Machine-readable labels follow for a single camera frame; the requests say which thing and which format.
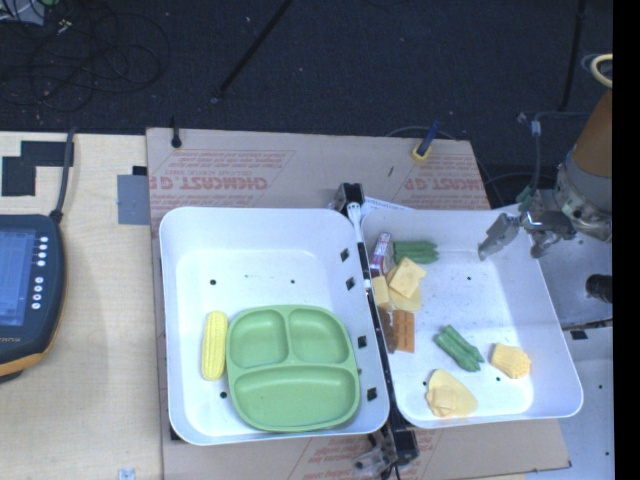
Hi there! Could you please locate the yellow oval slice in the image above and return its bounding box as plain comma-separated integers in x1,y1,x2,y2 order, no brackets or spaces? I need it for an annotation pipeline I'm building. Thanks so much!
424,368,479,419

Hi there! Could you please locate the black block with thin wires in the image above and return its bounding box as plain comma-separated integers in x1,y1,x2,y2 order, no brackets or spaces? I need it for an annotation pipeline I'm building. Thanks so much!
389,426,419,465
336,182,364,214

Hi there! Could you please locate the white paper label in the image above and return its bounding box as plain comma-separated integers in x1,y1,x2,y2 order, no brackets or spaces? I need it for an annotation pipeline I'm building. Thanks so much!
360,195,417,215

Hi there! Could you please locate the yellow square piece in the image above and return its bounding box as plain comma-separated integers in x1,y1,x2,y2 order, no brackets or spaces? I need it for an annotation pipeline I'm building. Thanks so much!
425,386,459,419

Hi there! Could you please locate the black cylinder on white bracket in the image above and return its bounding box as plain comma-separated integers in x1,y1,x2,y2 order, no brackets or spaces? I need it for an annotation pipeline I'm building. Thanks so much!
583,272,614,306

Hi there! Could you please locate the red and white packet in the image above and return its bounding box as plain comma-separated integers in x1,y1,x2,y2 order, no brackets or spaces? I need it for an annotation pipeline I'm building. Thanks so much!
368,231,396,277

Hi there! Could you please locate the green bean bundle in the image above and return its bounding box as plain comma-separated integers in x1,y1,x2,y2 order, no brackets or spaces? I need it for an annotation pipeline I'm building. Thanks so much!
392,238,441,266
432,323,486,374

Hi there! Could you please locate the white plastic tray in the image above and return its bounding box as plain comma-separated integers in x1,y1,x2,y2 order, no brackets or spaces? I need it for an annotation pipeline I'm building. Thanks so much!
360,206,585,430
158,205,392,447

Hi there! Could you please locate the yellow cheese slice with holes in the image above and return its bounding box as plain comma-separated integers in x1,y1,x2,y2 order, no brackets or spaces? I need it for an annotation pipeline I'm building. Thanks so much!
388,256,428,300

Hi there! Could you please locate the green divided plate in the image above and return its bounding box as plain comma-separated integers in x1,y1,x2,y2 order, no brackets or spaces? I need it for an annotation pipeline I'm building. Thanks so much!
225,304,363,434

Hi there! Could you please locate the yellow round slice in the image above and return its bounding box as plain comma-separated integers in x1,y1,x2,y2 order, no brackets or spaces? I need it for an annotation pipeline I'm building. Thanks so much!
387,287,423,314

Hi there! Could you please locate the thin black and white rod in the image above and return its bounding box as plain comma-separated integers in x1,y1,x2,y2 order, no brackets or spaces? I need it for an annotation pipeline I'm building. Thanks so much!
346,201,403,434

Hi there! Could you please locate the brown biscuit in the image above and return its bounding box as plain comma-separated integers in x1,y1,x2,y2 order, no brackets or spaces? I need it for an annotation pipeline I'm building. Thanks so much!
376,306,398,355

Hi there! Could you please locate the brown cardboard board red print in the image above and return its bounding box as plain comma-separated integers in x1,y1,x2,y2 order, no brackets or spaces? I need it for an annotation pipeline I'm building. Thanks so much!
144,126,573,480

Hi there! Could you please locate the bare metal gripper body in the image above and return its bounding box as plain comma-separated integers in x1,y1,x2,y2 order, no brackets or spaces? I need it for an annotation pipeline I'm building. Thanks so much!
519,186,614,244

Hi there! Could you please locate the yellow corn cob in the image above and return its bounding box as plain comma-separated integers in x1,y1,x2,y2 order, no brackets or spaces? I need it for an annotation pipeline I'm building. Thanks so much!
200,310,230,382

